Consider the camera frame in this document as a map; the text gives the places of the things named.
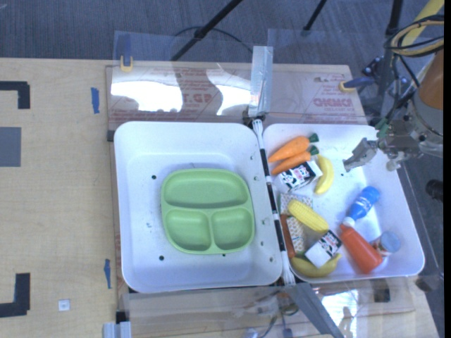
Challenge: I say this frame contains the yellow banana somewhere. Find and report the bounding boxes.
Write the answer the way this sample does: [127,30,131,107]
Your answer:
[290,252,342,279]
[314,154,335,196]

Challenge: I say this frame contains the white plastic tray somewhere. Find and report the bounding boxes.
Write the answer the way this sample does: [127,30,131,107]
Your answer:
[113,120,284,294]
[262,123,426,284]

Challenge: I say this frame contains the black cylinder on white bracket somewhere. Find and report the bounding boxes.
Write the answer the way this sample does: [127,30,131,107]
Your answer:
[418,141,444,202]

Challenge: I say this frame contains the small can with blue lid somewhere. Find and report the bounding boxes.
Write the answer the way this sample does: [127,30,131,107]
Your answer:
[372,230,402,258]

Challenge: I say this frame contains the thin black and white rod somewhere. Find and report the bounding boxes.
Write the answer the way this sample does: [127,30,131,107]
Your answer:
[251,118,296,286]

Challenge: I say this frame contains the white cow print carton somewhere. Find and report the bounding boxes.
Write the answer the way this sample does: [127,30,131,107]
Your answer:
[278,160,324,193]
[304,229,344,270]

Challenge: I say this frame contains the green divided plate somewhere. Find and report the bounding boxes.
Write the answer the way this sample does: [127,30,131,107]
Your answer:
[160,168,256,256]

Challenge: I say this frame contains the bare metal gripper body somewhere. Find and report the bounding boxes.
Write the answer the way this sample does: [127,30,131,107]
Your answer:
[376,118,424,161]

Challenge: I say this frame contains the blue bottle with white cap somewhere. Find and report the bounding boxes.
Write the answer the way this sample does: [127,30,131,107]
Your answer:
[342,185,382,229]

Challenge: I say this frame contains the orange sausage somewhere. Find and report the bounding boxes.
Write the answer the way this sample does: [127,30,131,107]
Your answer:
[279,213,297,259]

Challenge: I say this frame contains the yellow corn cob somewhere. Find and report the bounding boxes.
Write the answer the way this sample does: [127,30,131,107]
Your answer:
[287,199,330,234]

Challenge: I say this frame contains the orange bottle with white cap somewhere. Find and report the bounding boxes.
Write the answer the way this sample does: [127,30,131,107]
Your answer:
[338,223,384,275]

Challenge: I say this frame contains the orange carrot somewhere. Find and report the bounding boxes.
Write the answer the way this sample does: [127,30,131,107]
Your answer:
[270,145,321,176]
[267,132,320,164]

